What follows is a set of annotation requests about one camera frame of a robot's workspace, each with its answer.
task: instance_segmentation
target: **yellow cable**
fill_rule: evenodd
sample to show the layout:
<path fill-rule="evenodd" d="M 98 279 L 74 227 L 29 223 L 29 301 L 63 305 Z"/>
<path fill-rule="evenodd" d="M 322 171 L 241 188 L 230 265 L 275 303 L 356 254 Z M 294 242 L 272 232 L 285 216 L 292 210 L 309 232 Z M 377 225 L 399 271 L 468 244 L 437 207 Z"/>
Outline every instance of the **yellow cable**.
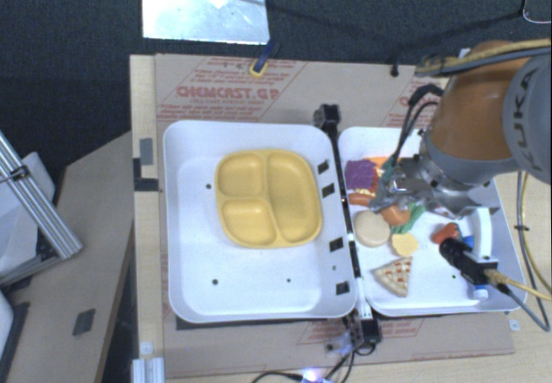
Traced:
<path fill-rule="evenodd" d="M 533 260 L 533 256 L 531 254 L 531 251 L 529 250 L 529 244 L 527 243 L 527 239 L 525 238 L 525 230 L 524 230 L 524 222 L 525 222 L 525 191 L 527 190 L 527 179 L 529 177 L 528 173 L 524 174 L 524 178 L 522 180 L 522 187 L 521 187 L 521 231 L 523 233 L 523 241 L 524 241 L 524 247 L 525 252 L 527 253 L 527 257 L 529 258 L 529 263 L 531 264 L 531 267 L 533 268 L 533 272 L 538 277 L 538 279 L 541 281 L 543 286 L 546 288 L 546 290 L 552 294 L 552 289 L 550 288 L 550 284 L 546 281 L 546 279 L 543 277 L 543 274 L 540 272 L 538 267 L 536 266 L 535 261 Z"/>
<path fill-rule="evenodd" d="M 533 48 L 540 48 L 540 47 L 550 47 L 550 44 L 551 44 L 550 38 L 543 38 L 541 40 L 513 42 L 511 44 L 506 44 L 504 46 L 490 48 L 482 52 L 470 53 L 466 55 L 464 58 L 456 58 L 453 56 L 449 56 L 447 58 L 444 58 L 443 62 L 438 62 L 436 64 L 429 64 L 427 66 L 422 64 L 420 66 L 416 66 L 414 73 L 418 74 L 418 73 L 433 72 L 435 70 L 445 70 L 447 69 L 447 67 L 450 67 L 450 66 L 458 66 L 459 64 L 466 64 L 469 62 L 483 60 L 485 58 L 501 55 L 504 53 L 517 52 L 520 50 L 530 50 Z"/>
<path fill-rule="evenodd" d="M 517 282 L 516 280 L 510 279 L 508 276 L 502 274 L 500 271 L 497 271 L 496 269 L 486 269 L 483 273 L 489 279 L 489 282 L 492 285 L 498 285 L 498 284 L 512 285 L 512 286 L 515 286 L 516 288 L 519 288 L 521 290 L 528 292 L 529 294 L 533 294 L 535 297 L 539 297 L 544 300 L 548 300 L 552 302 L 552 296 L 549 296 L 547 294 L 534 290 L 530 286 L 526 286 L 523 283 Z"/>

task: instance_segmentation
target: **yellow plate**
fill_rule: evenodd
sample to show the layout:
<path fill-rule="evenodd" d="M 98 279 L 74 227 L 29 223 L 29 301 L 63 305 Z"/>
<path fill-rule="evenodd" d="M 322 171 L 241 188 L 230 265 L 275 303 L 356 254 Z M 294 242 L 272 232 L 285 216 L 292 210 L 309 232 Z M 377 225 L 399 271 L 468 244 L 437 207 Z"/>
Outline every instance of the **yellow plate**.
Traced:
<path fill-rule="evenodd" d="M 322 228 L 311 167 L 293 152 L 229 154 L 216 167 L 215 188 L 224 232 L 245 247 L 293 247 L 313 240 Z"/>

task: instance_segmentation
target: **round beige toy food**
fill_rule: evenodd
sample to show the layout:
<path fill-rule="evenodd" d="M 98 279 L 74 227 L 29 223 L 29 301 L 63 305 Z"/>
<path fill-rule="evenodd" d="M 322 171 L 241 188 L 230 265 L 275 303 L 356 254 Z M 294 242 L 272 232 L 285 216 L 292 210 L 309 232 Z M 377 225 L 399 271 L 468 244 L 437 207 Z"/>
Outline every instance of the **round beige toy food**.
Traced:
<path fill-rule="evenodd" d="M 367 247 L 383 245 L 391 237 L 391 229 L 383 217 L 370 210 L 361 211 L 354 217 L 356 240 Z"/>
<path fill-rule="evenodd" d="M 417 240 L 410 233 L 396 234 L 391 237 L 391 244 L 396 253 L 402 257 L 409 257 L 417 250 Z"/>

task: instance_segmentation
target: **toy pizza slice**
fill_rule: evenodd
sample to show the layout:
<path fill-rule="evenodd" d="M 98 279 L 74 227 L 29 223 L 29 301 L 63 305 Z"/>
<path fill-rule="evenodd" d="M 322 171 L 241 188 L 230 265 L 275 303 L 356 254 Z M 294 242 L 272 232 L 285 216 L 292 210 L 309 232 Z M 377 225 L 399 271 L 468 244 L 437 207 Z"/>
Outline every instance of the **toy pizza slice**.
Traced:
<path fill-rule="evenodd" d="M 408 279 L 411 275 L 412 258 L 404 257 L 398 261 L 390 262 L 373 271 L 376 279 L 385 289 L 406 297 L 408 294 Z"/>

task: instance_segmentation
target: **dark gray carpet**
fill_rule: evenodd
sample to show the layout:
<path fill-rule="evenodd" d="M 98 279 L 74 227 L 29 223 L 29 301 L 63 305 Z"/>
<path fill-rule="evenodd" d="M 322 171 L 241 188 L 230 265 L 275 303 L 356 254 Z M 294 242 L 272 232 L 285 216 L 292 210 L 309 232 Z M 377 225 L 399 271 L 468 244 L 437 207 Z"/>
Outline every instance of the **dark gray carpet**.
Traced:
<path fill-rule="evenodd" d="M 279 58 L 416 63 L 477 42 L 550 36 L 521 0 L 267 0 Z M 549 16 L 550 0 L 530 0 Z M 129 55 L 260 47 L 141 37 L 141 0 L 0 0 L 0 129 L 61 168 L 129 129 Z"/>

